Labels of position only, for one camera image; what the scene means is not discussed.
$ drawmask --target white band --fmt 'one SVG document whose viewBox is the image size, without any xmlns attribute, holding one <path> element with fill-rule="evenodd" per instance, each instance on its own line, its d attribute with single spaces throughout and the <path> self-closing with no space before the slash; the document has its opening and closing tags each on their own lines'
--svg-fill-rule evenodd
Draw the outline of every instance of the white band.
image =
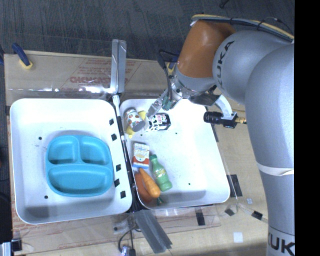
<svg viewBox="0 0 320 256">
<path fill-rule="evenodd" d="M 292 168 L 276 168 L 276 167 L 269 167 L 264 166 L 260 163 L 256 163 L 259 170 L 265 174 L 274 175 L 274 176 L 283 176 L 283 175 L 290 175 L 295 174 L 295 169 Z"/>
</svg>

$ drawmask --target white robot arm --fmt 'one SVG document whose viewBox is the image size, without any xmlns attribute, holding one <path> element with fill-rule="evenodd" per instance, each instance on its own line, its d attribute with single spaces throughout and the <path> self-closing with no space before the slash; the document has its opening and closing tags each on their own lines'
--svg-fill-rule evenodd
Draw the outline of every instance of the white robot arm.
<svg viewBox="0 0 320 256">
<path fill-rule="evenodd" d="M 223 95 L 245 105 L 267 202 L 266 254 L 295 255 L 294 37 L 252 20 L 203 14 L 192 19 L 168 89 L 147 116 L 189 99 L 204 106 L 216 104 L 222 114 L 207 112 L 204 120 L 234 128 L 237 113 L 231 111 Z M 235 31 L 231 26 L 245 23 L 257 29 Z M 215 87 L 222 95 L 213 94 Z"/>
</svg>

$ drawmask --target blue plate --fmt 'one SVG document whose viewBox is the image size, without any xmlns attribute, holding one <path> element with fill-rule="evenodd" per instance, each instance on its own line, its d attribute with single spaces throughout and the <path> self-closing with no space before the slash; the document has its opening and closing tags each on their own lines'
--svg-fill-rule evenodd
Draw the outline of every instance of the blue plate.
<svg viewBox="0 0 320 256">
<path fill-rule="evenodd" d="M 114 170 L 110 149 L 101 139 L 63 135 L 48 145 L 46 179 L 50 188 L 67 197 L 93 197 L 110 189 Z"/>
</svg>

